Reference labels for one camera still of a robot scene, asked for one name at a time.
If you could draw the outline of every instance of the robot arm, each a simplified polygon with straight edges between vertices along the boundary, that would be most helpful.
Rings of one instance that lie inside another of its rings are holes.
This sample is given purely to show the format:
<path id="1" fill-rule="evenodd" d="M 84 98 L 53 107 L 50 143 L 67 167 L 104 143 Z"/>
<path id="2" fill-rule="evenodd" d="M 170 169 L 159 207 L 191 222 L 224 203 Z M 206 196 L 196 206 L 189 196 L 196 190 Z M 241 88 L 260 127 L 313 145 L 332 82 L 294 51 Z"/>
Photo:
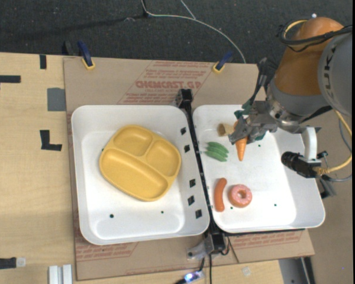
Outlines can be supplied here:
<path id="1" fill-rule="evenodd" d="M 287 32 L 299 24 L 288 40 Z M 304 156 L 288 152 L 283 154 L 282 162 L 300 175 L 314 178 L 328 169 L 322 169 L 321 162 L 313 159 L 317 150 L 315 132 L 301 124 L 330 109 L 340 118 L 341 113 L 352 116 L 352 26 L 343 27 L 332 19 L 317 17 L 289 22 L 278 36 L 288 46 L 281 63 L 271 81 L 266 81 L 263 72 L 265 60 L 258 64 L 255 94 L 243 105 L 235 130 L 228 137 L 231 144 L 239 140 L 247 140 L 248 144 L 277 128 L 300 133 L 306 147 Z M 254 101 L 262 86 L 266 100 Z"/>

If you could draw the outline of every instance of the pink donut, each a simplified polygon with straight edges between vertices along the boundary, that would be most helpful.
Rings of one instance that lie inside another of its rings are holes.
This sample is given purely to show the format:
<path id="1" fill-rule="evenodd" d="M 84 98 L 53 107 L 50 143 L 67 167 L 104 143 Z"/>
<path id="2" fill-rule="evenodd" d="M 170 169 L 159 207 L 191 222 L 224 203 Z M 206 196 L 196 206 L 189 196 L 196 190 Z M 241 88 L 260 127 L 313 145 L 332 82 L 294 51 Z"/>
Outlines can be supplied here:
<path id="1" fill-rule="evenodd" d="M 229 201 L 235 207 L 246 207 L 253 199 L 250 188 L 246 185 L 234 185 L 229 191 Z"/>

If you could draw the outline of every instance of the blue clamp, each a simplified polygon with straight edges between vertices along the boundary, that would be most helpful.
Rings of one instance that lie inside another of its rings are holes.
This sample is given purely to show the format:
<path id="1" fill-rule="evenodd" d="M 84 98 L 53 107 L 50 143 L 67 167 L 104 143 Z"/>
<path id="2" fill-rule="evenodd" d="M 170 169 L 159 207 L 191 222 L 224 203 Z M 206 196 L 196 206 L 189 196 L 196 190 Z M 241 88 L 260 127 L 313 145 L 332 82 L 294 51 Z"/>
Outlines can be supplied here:
<path id="1" fill-rule="evenodd" d="M 213 65 L 213 71 L 215 73 L 221 73 L 225 68 L 224 67 L 225 63 L 228 62 L 232 56 L 233 56 L 233 52 L 228 51 L 220 61 L 218 61 L 216 64 Z"/>
<path id="2" fill-rule="evenodd" d="M 85 45 L 85 43 L 83 41 L 78 41 L 78 47 L 79 47 L 79 51 L 80 51 L 81 55 L 83 56 L 82 61 L 83 61 L 84 66 L 88 70 L 94 69 L 96 64 L 95 64 L 95 62 L 93 62 L 93 60 L 91 58 L 91 54 L 89 53 L 89 50 L 88 50 L 87 46 Z"/>

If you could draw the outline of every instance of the cardboard box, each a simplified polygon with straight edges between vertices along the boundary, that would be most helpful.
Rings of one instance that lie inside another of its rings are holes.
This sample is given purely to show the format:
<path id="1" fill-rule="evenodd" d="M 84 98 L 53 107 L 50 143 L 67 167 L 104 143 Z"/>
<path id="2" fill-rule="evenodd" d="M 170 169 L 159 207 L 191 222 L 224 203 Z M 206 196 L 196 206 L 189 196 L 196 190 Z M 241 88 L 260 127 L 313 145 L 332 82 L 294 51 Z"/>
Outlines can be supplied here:
<path id="1" fill-rule="evenodd" d="M 192 108 L 207 104 L 242 104 L 251 97 L 257 79 L 254 64 L 226 64 L 221 73 L 214 63 L 95 58 L 96 68 L 87 70 L 81 57 L 64 58 L 70 177 L 75 228 L 77 279 L 96 279 L 197 269 L 201 262 L 189 260 L 187 249 L 202 236 L 96 246 L 79 230 L 71 116 L 83 105 L 173 104 L 179 89 L 192 89 Z M 264 99 L 262 92 L 257 99 Z M 213 265 L 228 265 L 314 254 L 307 230 L 233 236 L 227 256 L 216 256 Z"/>

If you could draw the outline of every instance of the yellow bowl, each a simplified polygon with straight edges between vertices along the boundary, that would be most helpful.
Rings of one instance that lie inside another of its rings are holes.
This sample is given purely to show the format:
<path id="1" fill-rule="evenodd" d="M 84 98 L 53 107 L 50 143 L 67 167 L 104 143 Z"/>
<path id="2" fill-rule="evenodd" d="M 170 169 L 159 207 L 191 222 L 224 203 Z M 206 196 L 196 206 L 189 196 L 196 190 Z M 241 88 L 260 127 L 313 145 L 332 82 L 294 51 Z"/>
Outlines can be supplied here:
<path id="1" fill-rule="evenodd" d="M 179 173 L 179 150 L 139 125 L 120 128 L 103 149 L 99 167 L 116 188 L 142 201 L 166 194 Z"/>

